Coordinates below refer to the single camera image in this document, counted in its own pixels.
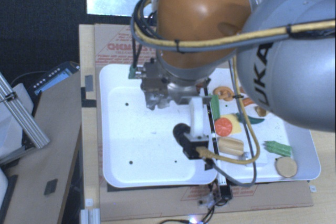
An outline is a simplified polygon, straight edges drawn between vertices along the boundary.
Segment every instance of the red tomato slice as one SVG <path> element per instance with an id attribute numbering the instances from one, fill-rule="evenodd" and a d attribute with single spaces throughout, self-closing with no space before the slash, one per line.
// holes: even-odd
<path id="1" fill-rule="evenodd" d="M 215 121 L 215 131 L 219 136 L 228 136 L 232 132 L 232 122 L 227 118 L 219 118 Z"/>

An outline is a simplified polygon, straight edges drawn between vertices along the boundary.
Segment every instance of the white tray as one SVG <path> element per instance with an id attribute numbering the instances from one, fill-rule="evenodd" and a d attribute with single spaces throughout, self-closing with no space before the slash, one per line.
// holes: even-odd
<path id="1" fill-rule="evenodd" d="M 100 72 L 103 173 L 106 181 L 120 188 L 212 182 L 217 172 L 214 169 L 205 170 L 203 160 L 187 159 L 172 134 L 176 124 L 190 125 L 188 105 L 176 105 L 172 101 L 165 109 L 147 109 L 140 89 L 141 80 L 128 79 L 128 73 L 128 65 L 116 64 L 107 65 Z M 232 87 L 228 69 L 216 69 L 211 79 L 209 92 L 217 86 Z M 247 107 L 247 113 L 257 118 L 253 106 Z M 237 112 L 235 101 L 220 100 L 220 107 L 221 114 Z M 210 134 L 207 116 L 204 123 L 204 133 Z M 320 163 L 308 130 L 292 126 L 272 114 L 253 127 L 261 145 L 257 182 L 311 180 L 319 176 Z M 249 151 L 244 133 L 231 137 L 243 140 L 244 151 Z M 263 148 L 265 140 L 292 146 L 292 157 L 298 164 L 296 176 L 286 179 L 278 175 L 274 161 L 279 155 Z M 225 162 L 219 165 L 242 182 L 249 182 L 253 176 L 252 165 Z"/>

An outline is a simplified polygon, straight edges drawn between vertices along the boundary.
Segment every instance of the cardboard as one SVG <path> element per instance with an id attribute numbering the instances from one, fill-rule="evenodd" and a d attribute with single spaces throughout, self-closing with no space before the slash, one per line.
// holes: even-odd
<path id="1" fill-rule="evenodd" d="M 94 28 L 101 221 L 207 213 L 208 209 L 199 204 L 199 201 L 203 200 L 210 192 L 207 185 L 137 189 L 108 187 L 102 174 L 99 72 L 103 66 L 109 63 L 131 63 L 131 34 L 129 26 L 95 25 Z M 141 65 L 154 56 L 154 49 L 144 49 L 139 64 Z M 233 199 L 225 206 L 217 207 L 216 212 L 313 205 L 308 183 L 304 181 L 257 184 L 251 188 L 235 186 L 232 187 L 232 192 Z"/>

